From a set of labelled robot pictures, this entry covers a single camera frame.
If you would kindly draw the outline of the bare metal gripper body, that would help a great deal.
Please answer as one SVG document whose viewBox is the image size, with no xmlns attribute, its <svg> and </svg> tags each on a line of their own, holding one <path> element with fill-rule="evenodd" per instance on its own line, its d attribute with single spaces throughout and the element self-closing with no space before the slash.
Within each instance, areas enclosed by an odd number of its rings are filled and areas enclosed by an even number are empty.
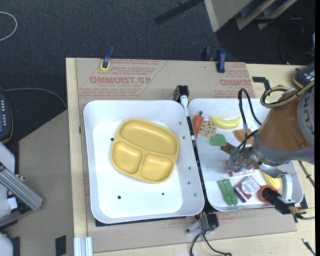
<svg viewBox="0 0 320 256">
<path fill-rule="evenodd" d="M 244 170 L 249 170 L 263 163 L 266 159 L 265 156 L 258 150 L 257 147 L 245 147 L 239 149 L 237 147 L 228 149 L 226 151 L 229 154 L 227 161 L 227 172 L 239 173 Z"/>
</svg>

